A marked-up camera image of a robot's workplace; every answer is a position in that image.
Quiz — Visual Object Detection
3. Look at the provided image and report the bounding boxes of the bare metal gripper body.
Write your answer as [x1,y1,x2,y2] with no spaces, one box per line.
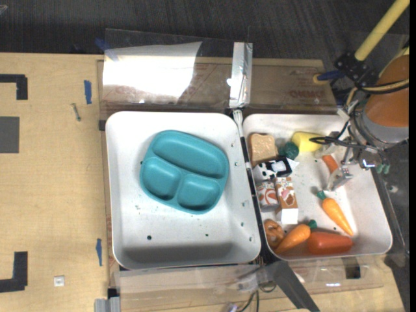
[341,137,390,172]

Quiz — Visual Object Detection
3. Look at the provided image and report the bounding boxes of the small orange toy carrot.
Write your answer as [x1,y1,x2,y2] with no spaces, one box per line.
[321,154,341,175]

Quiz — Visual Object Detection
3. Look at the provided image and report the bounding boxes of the orange toy carrot, green top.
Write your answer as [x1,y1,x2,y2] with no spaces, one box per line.
[317,189,355,237]
[275,219,318,255]

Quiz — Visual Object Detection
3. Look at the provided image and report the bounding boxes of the white plastic tray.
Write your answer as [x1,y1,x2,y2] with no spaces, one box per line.
[242,112,393,261]
[104,110,263,270]

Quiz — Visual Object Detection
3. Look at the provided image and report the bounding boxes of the brown and white carton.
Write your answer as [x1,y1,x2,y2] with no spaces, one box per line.
[274,176,300,226]

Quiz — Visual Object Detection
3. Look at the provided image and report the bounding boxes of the yellow toy fruit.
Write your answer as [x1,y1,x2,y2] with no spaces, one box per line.
[291,131,324,153]

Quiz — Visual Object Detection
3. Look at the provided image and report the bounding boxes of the dark green toy broccoli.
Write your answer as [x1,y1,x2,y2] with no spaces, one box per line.
[278,141,300,161]

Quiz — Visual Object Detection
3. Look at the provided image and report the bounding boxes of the orange toy sausage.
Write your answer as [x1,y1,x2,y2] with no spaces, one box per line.
[307,231,354,255]

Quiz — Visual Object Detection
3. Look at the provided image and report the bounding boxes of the black and white cow-print carton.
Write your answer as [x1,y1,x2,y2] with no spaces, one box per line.
[252,156,300,181]

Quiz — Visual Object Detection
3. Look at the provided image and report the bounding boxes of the small orange and white can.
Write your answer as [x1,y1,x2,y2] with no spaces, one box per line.
[255,181,280,211]

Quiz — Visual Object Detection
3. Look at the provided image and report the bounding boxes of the brown toy doughnut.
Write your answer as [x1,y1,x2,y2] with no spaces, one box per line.
[263,218,285,250]

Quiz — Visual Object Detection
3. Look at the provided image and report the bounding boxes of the brown toy bread slice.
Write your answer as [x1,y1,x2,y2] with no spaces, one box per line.
[248,133,280,168]

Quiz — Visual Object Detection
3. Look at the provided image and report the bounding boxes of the teal divided plate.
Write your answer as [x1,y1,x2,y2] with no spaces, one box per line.
[138,129,230,215]

